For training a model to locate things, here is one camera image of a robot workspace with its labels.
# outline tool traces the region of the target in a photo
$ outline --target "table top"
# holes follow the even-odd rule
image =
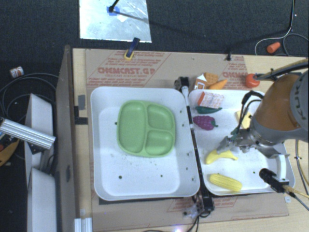
[[[303,58],[294,57],[273,57],[273,56],[243,56],[248,73],[266,73],[270,68],[276,69],[290,63],[294,63]],[[78,101],[78,96],[85,93],[86,87],[86,57],[85,49],[73,49],[73,85],[74,85],[74,102]],[[254,88],[262,92],[266,92],[270,87],[271,82],[263,81],[261,84]],[[80,116],[87,117],[87,111],[80,111]],[[76,188],[78,189],[79,207],[83,209],[83,217],[91,217],[91,190],[90,190],[90,168],[89,168],[89,149],[88,144],[88,126],[76,125],[76,163],[75,178],[77,179]],[[285,142],[286,150],[290,156],[290,162],[295,175],[295,189],[304,191],[300,175],[298,173],[295,156],[295,140],[287,140]],[[299,154],[301,157],[301,164],[308,177],[308,159],[309,150],[308,143],[299,142]],[[300,199],[307,205],[309,201],[306,198],[298,195]],[[257,218],[257,219],[244,219],[226,222],[205,222],[204,219],[200,220],[198,231],[305,231],[309,227],[309,212],[295,199],[291,198],[291,202],[287,203],[289,216],[287,217],[270,217]],[[189,225],[177,226],[177,229],[186,231]],[[175,231],[176,227],[161,227],[156,230],[162,231]],[[127,230],[128,232],[142,232],[147,229],[134,229]]]

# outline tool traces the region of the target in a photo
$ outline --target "white tray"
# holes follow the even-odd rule
[[[120,107],[129,100],[156,102],[174,114],[176,142],[165,157],[125,153],[117,144]],[[98,87],[91,94],[94,186],[108,201],[193,196],[200,182],[183,95],[167,88]]]
[[[215,118],[216,124],[219,127],[213,130],[206,131],[194,125],[197,147],[199,151],[204,182],[207,189],[218,196],[237,195],[237,194],[252,194],[273,192],[268,184],[266,184],[259,176],[262,168],[268,168],[274,173],[281,171],[275,159],[268,159],[258,150],[250,149],[248,153],[243,153],[239,148],[233,151],[233,154],[238,157],[238,160],[218,159],[212,164],[206,165],[206,156],[219,146],[219,143],[225,136],[231,136],[231,131],[237,126],[236,112],[241,110],[241,100],[248,91],[242,90],[194,90],[189,95],[192,117],[199,115],[195,109],[197,101],[202,92],[211,92],[224,95],[224,100],[221,104],[222,110],[209,114]],[[253,115],[259,105],[259,102],[253,102],[249,107],[249,112]],[[282,154],[286,154],[284,144],[275,146],[276,150]],[[291,164],[288,158],[282,165],[286,165],[286,179],[290,181],[290,185],[294,186],[295,178]],[[240,181],[243,185],[240,192],[233,192],[224,188],[218,187],[209,181],[210,174],[222,174]]]

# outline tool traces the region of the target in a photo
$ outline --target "black carpet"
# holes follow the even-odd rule
[[[152,43],[139,50],[254,55],[263,38],[283,36],[290,22],[292,0],[146,0]],[[293,32],[308,37],[309,0],[296,0]],[[267,55],[261,43],[258,54]],[[57,74],[64,45],[82,48],[127,49],[129,43],[79,38],[79,0],[0,0],[0,89],[10,82],[9,70]],[[293,56],[308,56],[308,42],[286,40]],[[49,98],[49,88],[25,81],[8,90],[5,104],[25,93]],[[14,104],[10,115],[18,120],[27,99]],[[17,153],[23,156],[19,147]],[[27,189],[24,163],[13,156],[0,167],[0,231],[26,231]]]

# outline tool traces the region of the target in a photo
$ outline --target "red tomato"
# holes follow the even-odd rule
[[[255,80],[253,77],[254,74],[248,74],[246,76],[246,86],[249,88],[257,87],[260,84],[260,81]]]

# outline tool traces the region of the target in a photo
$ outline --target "toy carrot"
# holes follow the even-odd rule
[[[222,89],[227,83],[227,79],[216,82],[208,87],[208,89]]]

